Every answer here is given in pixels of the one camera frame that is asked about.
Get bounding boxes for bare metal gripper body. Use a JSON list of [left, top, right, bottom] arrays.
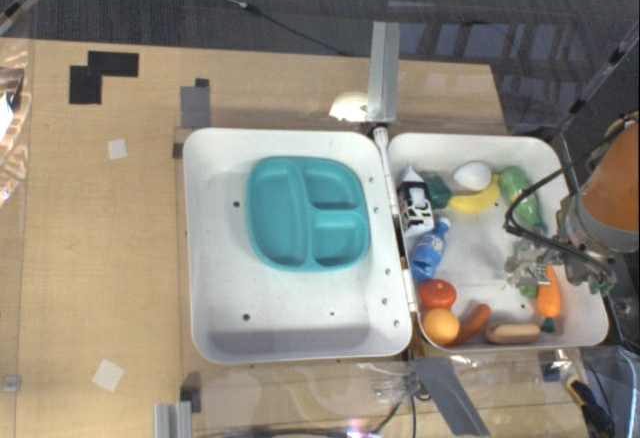
[[544, 199, 619, 288]]

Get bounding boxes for orange carrot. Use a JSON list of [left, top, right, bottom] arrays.
[[535, 264, 563, 334]]

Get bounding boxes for white plastic tray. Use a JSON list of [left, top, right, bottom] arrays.
[[182, 127, 414, 366], [387, 132, 611, 354]]

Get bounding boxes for tan bread roll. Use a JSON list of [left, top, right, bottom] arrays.
[[484, 321, 543, 346]]

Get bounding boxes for green bottle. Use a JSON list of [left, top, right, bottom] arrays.
[[498, 166, 548, 233]]

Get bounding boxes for brown sausage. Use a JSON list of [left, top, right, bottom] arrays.
[[448, 303, 493, 347]]

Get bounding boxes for yellow banana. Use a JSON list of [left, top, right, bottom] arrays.
[[448, 173, 502, 215]]

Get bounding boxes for red tomato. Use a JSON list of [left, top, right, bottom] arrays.
[[418, 278, 458, 312]]

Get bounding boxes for blue bottle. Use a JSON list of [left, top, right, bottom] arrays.
[[409, 217, 453, 284]]

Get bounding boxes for white egg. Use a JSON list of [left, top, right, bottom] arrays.
[[452, 160, 493, 192]]

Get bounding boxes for orange fruit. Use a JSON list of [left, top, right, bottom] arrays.
[[421, 307, 461, 347]]

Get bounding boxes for dark green carton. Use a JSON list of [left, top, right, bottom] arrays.
[[424, 172, 454, 210]]

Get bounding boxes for black and white milk carton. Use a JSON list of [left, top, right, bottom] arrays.
[[396, 165, 436, 239]]

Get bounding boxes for teal divided plate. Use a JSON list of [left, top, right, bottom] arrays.
[[245, 155, 372, 273]]

